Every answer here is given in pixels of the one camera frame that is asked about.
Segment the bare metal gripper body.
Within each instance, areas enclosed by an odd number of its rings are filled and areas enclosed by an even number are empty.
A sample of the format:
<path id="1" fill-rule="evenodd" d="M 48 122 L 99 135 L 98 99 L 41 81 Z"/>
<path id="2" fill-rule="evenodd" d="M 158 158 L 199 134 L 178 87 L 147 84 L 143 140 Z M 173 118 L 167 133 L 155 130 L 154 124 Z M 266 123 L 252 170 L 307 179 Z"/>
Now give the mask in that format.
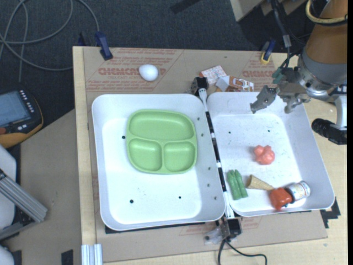
<path id="1" fill-rule="evenodd" d="M 279 68 L 275 73 L 276 93 L 284 102 L 324 102 L 335 100 L 335 85 L 318 79 L 307 69 Z"/>

